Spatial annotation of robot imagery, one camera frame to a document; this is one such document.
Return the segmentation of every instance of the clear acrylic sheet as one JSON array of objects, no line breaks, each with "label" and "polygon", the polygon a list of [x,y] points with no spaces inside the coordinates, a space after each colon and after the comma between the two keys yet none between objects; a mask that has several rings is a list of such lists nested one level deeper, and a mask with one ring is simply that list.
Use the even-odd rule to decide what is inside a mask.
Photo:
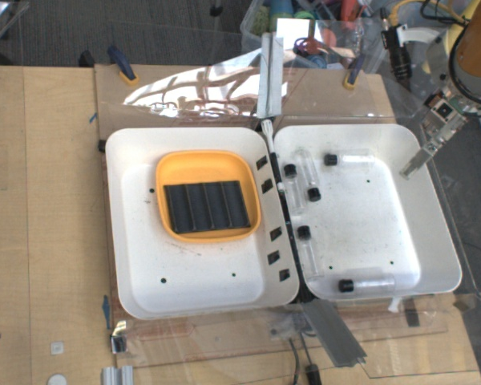
[{"label": "clear acrylic sheet", "polygon": [[0,2],[0,65],[2,66],[23,64],[21,17],[28,8],[28,2]]},{"label": "clear acrylic sheet", "polygon": [[[288,124],[335,124],[335,123],[393,123],[398,122],[410,128],[422,142],[424,139],[421,129],[421,119],[424,109],[422,102],[430,91],[435,89],[432,79],[418,71],[410,81],[410,86],[404,87],[394,80],[390,72],[390,63],[387,53],[382,49],[379,32],[381,28],[378,22],[372,19],[364,20],[368,24],[365,33],[366,43],[369,44],[369,65],[366,70],[362,68],[358,84],[353,91],[342,87],[343,79],[348,68],[335,70],[320,70],[314,65],[300,62],[295,56],[291,45],[288,47],[284,38],[285,53],[292,55],[294,59],[285,63],[282,89],[282,116],[274,121],[275,128],[283,128]],[[425,47],[420,44],[411,45],[410,51],[414,61],[414,70],[421,67],[424,59]],[[100,139],[106,140],[113,132],[126,127],[174,127],[174,126],[201,126],[201,125],[243,125],[254,128],[257,125],[256,109],[257,91],[252,90],[249,102],[243,103],[245,108],[239,108],[239,113],[229,115],[218,112],[214,107],[187,109],[196,103],[188,99],[167,101],[165,96],[168,88],[175,82],[183,79],[191,82],[192,95],[206,104],[205,100],[210,97],[198,91],[197,81],[203,80],[203,76],[230,75],[230,73],[252,76],[257,75],[256,52],[248,53],[248,57],[235,58],[236,62],[226,62],[233,66],[233,71],[217,64],[210,66],[205,59],[199,63],[202,67],[173,67],[173,66],[148,66],[134,64],[134,70],[141,77],[139,86],[129,87],[117,76],[115,66],[97,66],[96,82],[99,105]],[[330,98],[324,103],[318,103],[317,97],[325,89],[329,90]],[[228,90],[218,90],[220,96],[215,98],[222,101],[222,105],[228,102],[225,95]],[[476,135],[479,126],[467,125],[469,134]],[[481,152],[479,145],[474,152]],[[459,258],[463,266],[463,281],[456,291],[457,296],[444,294],[435,297],[421,297],[414,300],[415,311],[407,309],[410,305],[405,302],[399,308],[400,312],[393,314],[388,311],[388,302],[384,303],[360,303],[353,302],[346,308],[340,307],[339,313],[345,319],[355,337],[369,354],[367,364],[362,367],[364,378],[385,378],[402,376],[405,380],[407,375],[429,375],[447,372],[464,372],[477,370],[477,364],[471,357],[469,342],[464,336],[463,317],[468,320],[470,315],[477,311],[475,323],[481,322],[481,288],[480,282],[476,281],[475,274],[471,270],[470,259],[467,256],[462,243],[460,233],[470,232],[470,226],[474,222],[481,221],[481,210],[471,217],[470,224],[461,224],[463,231],[460,232],[459,215],[466,211],[466,205],[452,204],[453,198],[461,198],[464,188],[459,183],[465,181],[462,178],[463,171],[451,170],[460,163],[456,156],[447,156],[449,175],[444,174],[436,160],[429,163],[431,176],[434,180],[439,199],[443,206]],[[454,196],[449,192],[456,190]],[[471,192],[481,197],[481,182],[471,185]],[[114,269],[113,256],[111,269]],[[282,310],[254,310],[233,314],[202,315],[192,318],[178,318],[146,322],[132,319],[122,309],[117,294],[114,294],[115,276],[111,275],[113,286],[112,314],[114,324],[124,323],[120,330],[127,338],[127,352],[117,354],[118,367],[133,365],[135,367],[135,380],[140,383],[150,383],[155,378],[167,383],[199,383],[203,381],[219,381],[220,383],[246,383],[262,379],[286,377],[282,383],[287,383],[293,375],[294,357],[288,338],[277,338],[271,334],[274,323],[285,325],[285,317],[282,315],[300,314],[299,310],[288,308]],[[310,340],[314,349],[314,358],[317,356],[317,364],[324,370],[326,376],[337,378],[337,372],[331,365],[324,350],[318,342]],[[298,348],[300,339],[294,336],[294,343]],[[428,351],[427,357],[418,359],[417,355]],[[301,360],[306,361],[305,354],[301,352]],[[259,363],[266,364],[267,369],[253,370],[246,368],[246,364],[252,366]]]}]

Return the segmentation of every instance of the wooden table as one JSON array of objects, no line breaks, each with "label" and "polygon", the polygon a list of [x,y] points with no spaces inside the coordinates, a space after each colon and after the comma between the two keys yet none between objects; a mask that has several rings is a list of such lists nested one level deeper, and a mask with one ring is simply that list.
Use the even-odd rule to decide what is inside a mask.
[{"label": "wooden table", "polygon": [[[91,69],[0,67],[0,384],[99,384],[116,364],[96,111]],[[323,383],[481,384],[453,297],[440,301],[445,330],[363,342],[365,367],[334,368],[314,347]],[[289,351],[171,364],[135,383],[288,384],[293,364]]]}]

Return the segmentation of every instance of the plastic lid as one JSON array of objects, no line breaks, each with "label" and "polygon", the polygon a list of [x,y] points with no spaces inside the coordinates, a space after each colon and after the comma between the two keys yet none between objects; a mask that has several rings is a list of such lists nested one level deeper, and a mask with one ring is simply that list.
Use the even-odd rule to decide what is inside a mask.
[{"label": "plastic lid", "polygon": [[297,237],[300,240],[309,240],[312,238],[312,233],[310,232],[310,227],[308,225],[302,225],[297,229]]},{"label": "plastic lid", "polygon": [[338,290],[340,292],[353,292],[354,282],[352,279],[341,279],[338,282]]},{"label": "plastic lid", "polygon": [[283,172],[287,178],[294,178],[297,175],[296,166],[294,164],[287,164],[283,168]]},{"label": "plastic lid", "polygon": [[310,188],[308,190],[308,199],[312,202],[319,201],[321,199],[319,188]]},{"label": "plastic lid", "polygon": [[326,154],[324,156],[324,164],[327,165],[328,167],[332,165],[337,165],[338,164],[337,154]]}]

